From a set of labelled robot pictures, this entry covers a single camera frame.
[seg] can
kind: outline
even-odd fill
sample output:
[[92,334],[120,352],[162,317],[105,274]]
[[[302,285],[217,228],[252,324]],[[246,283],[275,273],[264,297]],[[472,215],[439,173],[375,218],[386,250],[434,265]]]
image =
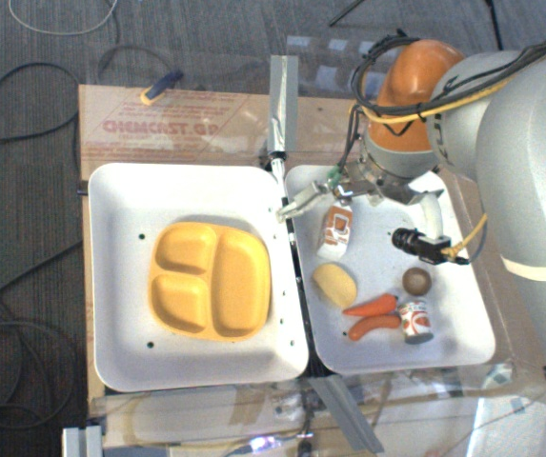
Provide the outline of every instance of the can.
[[397,307],[397,311],[402,320],[406,344],[422,344],[434,338],[427,303],[424,301],[402,303]]

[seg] brown ball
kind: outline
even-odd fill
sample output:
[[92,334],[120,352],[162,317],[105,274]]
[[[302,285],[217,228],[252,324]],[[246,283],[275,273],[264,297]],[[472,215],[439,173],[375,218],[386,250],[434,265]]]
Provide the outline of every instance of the brown ball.
[[422,268],[410,268],[402,276],[402,286],[413,296],[423,296],[432,288],[432,276]]

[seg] yellow plate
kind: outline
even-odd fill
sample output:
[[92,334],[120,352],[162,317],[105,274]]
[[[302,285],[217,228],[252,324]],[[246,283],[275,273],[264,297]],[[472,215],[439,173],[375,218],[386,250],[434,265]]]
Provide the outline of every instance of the yellow plate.
[[149,278],[154,318],[191,337],[236,342],[266,322],[271,263],[250,233],[215,224],[180,222],[156,239]]

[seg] orange carrot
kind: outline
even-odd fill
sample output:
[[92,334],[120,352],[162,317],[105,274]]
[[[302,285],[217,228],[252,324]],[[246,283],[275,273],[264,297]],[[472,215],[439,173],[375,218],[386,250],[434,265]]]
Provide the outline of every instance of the orange carrot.
[[351,340],[357,341],[375,328],[398,328],[400,323],[401,320],[397,315],[367,316],[353,325],[347,335]]
[[345,315],[351,316],[376,316],[384,315],[397,308],[397,298],[392,294],[384,293],[378,298],[357,305],[355,307],[348,307],[342,310]]

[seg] dark floor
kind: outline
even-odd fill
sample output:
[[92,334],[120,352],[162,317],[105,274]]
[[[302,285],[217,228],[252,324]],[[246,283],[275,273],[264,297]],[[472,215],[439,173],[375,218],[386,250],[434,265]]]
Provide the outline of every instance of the dark floor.
[[[398,28],[465,54],[497,49],[484,0],[366,0],[329,28],[352,1],[119,0],[100,29],[56,36],[22,27],[0,0],[0,80],[10,72],[0,83],[0,138],[68,122],[0,142],[0,456],[60,455],[60,429],[87,418],[74,76],[149,85],[166,67],[143,50],[117,52],[97,71],[106,50],[128,44],[182,69],[180,88],[267,93],[270,56],[299,53],[301,94],[348,97],[319,67],[356,66],[360,43]],[[494,1],[505,49],[546,39],[546,0]],[[54,31],[91,28],[109,9],[105,0],[12,0],[12,7],[31,26]],[[339,57],[334,40],[353,51]]]

